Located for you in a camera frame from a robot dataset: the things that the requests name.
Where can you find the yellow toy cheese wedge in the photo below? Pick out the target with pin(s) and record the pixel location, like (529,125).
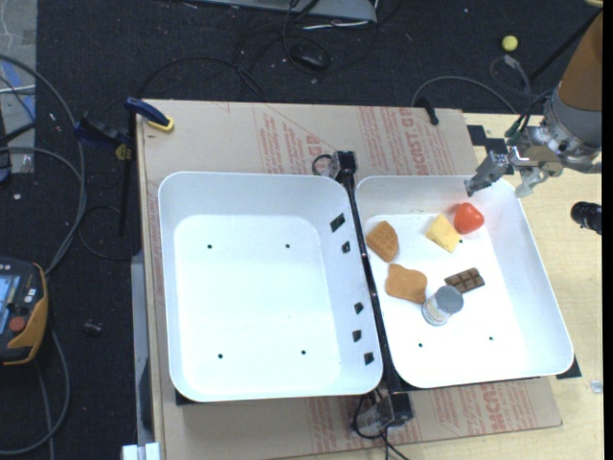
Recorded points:
(443,234)

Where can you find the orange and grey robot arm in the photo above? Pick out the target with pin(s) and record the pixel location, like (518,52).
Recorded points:
(582,75)

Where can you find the small can with grey lid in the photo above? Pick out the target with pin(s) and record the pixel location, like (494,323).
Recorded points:
(443,305)

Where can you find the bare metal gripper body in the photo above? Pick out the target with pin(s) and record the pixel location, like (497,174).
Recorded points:
(543,154)

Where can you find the orange toy bread slice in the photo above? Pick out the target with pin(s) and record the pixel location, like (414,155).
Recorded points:
(406,283)

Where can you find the thin black rod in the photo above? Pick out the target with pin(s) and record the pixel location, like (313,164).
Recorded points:
(368,266)

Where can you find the black computer mouse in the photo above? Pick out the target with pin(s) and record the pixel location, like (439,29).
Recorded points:
(310,56)

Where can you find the brown cardboard board red print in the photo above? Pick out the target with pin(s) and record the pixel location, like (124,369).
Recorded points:
(230,137)

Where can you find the brown toy waffle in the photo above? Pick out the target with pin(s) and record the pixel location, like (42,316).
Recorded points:
(383,241)

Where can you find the white plastic tray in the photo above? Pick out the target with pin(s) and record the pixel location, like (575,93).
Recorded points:
(254,285)
(479,343)

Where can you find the brown toy chocolate bar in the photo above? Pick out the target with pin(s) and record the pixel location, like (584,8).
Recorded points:
(464,280)

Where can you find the red toy pepper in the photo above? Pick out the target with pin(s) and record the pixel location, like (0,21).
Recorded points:
(468,217)

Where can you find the yellow ball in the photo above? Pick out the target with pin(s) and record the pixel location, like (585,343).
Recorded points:
(509,42)

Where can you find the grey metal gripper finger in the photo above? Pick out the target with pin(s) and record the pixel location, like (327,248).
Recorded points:
(528,184)
(484,175)

